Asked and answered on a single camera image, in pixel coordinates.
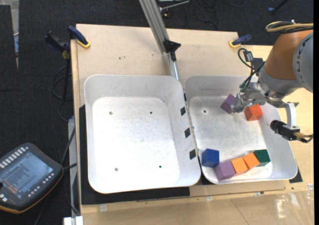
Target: orange block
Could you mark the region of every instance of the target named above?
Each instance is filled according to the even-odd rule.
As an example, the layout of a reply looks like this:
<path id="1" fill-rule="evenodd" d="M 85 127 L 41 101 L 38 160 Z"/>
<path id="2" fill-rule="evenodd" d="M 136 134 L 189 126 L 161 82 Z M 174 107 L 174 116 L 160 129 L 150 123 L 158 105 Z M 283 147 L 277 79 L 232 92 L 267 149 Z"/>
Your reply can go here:
<path id="1" fill-rule="evenodd" d="M 253 152 L 245 155 L 243 157 L 243 159 L 244 159 L 248 169 L 252 169 L 254 167 L 257 167 L 260 164 L 259 160 L 257 159 L 257 157 L 254 155 Z"/>
<path id="2" fill-rule="evenodd" d="M 258 120 L 263 115 L 259 104 L 246 108 L 244 113 L 247 120 Z"/>
<path id="3" fill-rule="evenodd" d="M 233 167 L 235 169 L 236 174 L 240 175 L 248 171 L 248 167 L 242 157 L 237 159 L 232 159 L 231 163 L 233 164 Z"/>

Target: dark green cube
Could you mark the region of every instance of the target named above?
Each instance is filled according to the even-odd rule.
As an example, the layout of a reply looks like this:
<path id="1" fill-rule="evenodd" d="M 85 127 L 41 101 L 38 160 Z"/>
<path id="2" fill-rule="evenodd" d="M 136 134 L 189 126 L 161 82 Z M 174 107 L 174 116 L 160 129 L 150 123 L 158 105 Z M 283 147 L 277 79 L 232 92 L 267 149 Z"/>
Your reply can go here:
<path id="1" fill-rule="evenodd" d="M 256 150 L 254 151 L 254 155 L 260 162 L 260 164 L 257 167 L 265 166 L 270 162 L 270 157 L 268 155 L 268 151 L 266 149 L 263 150 Z"/>

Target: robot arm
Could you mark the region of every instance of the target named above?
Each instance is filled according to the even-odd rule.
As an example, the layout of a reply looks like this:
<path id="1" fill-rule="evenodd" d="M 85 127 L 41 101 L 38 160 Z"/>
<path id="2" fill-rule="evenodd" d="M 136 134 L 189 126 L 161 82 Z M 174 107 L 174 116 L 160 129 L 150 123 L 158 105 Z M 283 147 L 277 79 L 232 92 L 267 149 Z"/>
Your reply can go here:
<path id="1" fill-rule="evenodd" d="M 285 108 L 288 122 L 273 121 L 271 129 L 287 140 L 309 142 L 312 135 L 300 133 L 296 125 L 295 106 L 298 103 L 285 103 L 283 98 L 299 88 L 313 93 L 313 46 L 312 29 L 285 32 L 275 42 L 267 61 L 256 69 L 240 86 L 232 111 L 240 113 L 246 107 L 266 102 L 276 108 Z"/>

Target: blue cube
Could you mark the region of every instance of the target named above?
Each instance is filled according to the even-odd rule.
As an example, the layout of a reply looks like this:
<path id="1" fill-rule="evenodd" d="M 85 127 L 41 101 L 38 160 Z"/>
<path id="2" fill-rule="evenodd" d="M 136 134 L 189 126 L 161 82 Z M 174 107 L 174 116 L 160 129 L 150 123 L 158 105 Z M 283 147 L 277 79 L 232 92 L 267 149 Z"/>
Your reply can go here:
<path id="1" fill-rule="evenodd" d="M 206 149 L 201 154 L 201 165 L 204 167 L 216 167 L 219 164 L 219 151 Z"/>

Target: cube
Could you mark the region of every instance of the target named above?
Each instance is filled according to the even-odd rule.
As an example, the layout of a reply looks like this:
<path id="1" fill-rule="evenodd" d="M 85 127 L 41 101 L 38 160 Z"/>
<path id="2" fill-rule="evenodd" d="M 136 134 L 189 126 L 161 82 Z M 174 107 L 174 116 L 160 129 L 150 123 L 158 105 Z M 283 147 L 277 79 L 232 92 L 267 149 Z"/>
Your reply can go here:
<path id="1" fill-rule="evenodd" d="M 253 153 L 256 156 L 256 158 L 258 159 L 258 161 L 260 162 L 258 167 L 265 166 L 266 164 L 268 164 L 271 161 L 269 154 L 268 154 L 268 151 L 266 149 L 255 150 Z"/>
<path id="2" fill-rule="evenodd" d="M 254 153 L 249 153 L 247 155 L 245 155 L 243 157 L 245 163 L 246 163 L 246 166 L 248 167 L 248 170 L 254 168 L 254 167 L 257 167 L 260 162 L 259 160 L 257 159 L 257 157 L 254 155 Z"/>
<path id="3" fill-rule="evenodd" d="M 220 162 L 214 170 L 219 181 L 229 179 L 236 174 L 231 161 Z"/>
<path id="4" fill-rule="evenodd" d="M 232 159 L 231 163 L 233 164 L 234 170 L 236 172 L 235 175 L 241 175 L 248 171 L 248 167 L 242 157 L 237 159 Z"/>
<path id="5" fill-rule="evenodd" d="M 247 107 L 244 110 L 244 114 L 248 121 L 250 120 L 259 120 L 259 118 L 263 115 L 263 111 L 261 111 L 260 105 L 257 104 L 252 107 Z"/>
<path id="6" fill-rule="evenodd" d="M 216 167 L 219 164 L 219 151 L 206 149 L 201 154 L 201 165 L 204 167 Z"/>
<path id="7" fill-rule="evenodd" d="M 220 106 L 223 110 L 225 110 L 227 113 L 231 113 L 231 105 L 233 105 L 235 102 L 235 97 L 231 94 L 228 95 L 224 103 Z"/>

